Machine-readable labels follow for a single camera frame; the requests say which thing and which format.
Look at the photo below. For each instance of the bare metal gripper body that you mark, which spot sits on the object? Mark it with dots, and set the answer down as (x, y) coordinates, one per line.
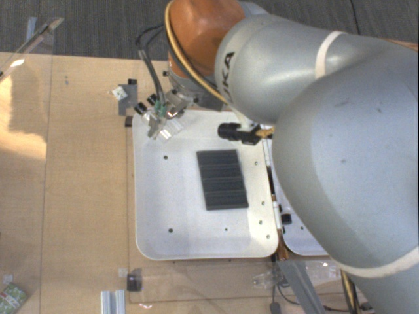
(176, 105)

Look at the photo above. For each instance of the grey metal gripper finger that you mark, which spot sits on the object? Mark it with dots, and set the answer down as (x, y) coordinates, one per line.
(154, 126)

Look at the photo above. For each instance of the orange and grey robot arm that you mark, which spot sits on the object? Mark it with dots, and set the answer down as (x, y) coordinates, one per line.
(327, 142)

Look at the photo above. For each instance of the white plastic tray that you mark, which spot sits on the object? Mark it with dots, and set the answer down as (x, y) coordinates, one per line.
(299, 240)
(170, 191)

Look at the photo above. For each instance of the dark grey ribbed block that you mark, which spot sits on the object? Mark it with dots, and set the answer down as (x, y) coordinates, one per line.
(222, 180)

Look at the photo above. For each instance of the green and white packet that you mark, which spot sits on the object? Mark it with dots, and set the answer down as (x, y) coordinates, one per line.
(11, 298)

